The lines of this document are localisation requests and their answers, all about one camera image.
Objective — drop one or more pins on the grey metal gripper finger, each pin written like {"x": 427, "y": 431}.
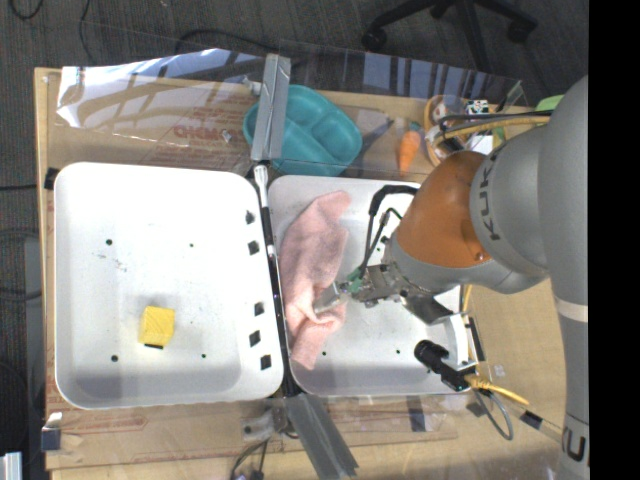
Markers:
{"x": 331, "y": 300}
{"x": 345, "y": 285}

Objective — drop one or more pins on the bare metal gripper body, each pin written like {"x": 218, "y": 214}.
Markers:
{"x": 378, "y": 282}

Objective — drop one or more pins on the pink cloth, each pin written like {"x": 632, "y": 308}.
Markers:
{"x": 312, "y": 248}

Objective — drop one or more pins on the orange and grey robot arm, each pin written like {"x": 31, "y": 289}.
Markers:
{"x": 520, "y": 208}

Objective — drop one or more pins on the white plastic tray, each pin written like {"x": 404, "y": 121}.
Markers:
{"x": 165, "y": 278}
{"x": 380, "y": 348}

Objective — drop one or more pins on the orange carrot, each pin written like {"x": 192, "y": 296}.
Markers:
{"x": 408, "y": 149}

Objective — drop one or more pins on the teal divided plate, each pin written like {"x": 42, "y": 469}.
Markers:
{"x": 320, "y": 133}

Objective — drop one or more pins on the yellow cube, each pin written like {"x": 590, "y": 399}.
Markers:
{"x": 157, "y": 325}

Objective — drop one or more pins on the tan bowl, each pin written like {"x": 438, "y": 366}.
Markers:
{"x": 430, "y": 113}

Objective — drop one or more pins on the small black and white carton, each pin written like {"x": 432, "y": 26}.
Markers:
{"x": 478, "y": 106}

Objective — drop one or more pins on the light green block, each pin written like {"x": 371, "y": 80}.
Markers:
{"x": 549, "y": 102}

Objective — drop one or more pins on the black cylinder on white bracket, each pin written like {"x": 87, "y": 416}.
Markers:
{"x": 440, "y": 359}

